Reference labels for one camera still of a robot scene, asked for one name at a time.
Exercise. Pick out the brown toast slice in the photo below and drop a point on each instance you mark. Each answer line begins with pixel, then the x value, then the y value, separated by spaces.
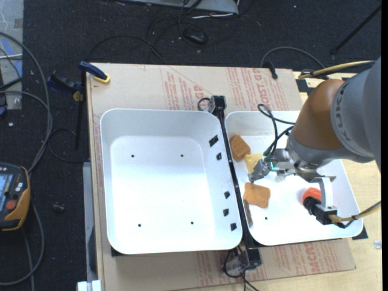
pixel 257 194

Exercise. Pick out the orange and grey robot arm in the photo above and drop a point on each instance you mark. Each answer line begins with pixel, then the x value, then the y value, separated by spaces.
pixel 330 120

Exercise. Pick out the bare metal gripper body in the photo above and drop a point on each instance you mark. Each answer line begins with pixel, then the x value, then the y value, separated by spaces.
pixel 286 162

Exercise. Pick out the orange round toy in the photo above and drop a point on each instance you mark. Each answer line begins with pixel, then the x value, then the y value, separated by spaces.
pixel 309 193

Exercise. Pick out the thin black rod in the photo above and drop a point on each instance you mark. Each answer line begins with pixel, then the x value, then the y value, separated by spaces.
pixel 233 168

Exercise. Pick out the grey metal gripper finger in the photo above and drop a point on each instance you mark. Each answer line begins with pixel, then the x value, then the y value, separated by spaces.
pixel 257 171
pixel 281 178

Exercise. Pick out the white plastic tray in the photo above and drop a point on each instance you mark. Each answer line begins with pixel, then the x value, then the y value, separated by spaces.
pixel 163 177
pixel 288 223

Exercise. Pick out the brown waffle biscuit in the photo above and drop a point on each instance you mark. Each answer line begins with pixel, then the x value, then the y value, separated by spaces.
pixel 239 147

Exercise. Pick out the dark brown flat stick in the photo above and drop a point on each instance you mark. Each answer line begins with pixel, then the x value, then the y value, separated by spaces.
pixel 248 214

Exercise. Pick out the yellow cheese slice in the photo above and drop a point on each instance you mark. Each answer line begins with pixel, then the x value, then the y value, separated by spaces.
pixel 252 161

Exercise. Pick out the brown cardboard board red print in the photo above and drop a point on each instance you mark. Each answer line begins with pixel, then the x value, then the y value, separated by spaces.
pixel 188 83

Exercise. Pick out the black cylinder on white bracket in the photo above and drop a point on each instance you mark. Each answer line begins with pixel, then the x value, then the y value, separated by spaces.
pixel 324 192

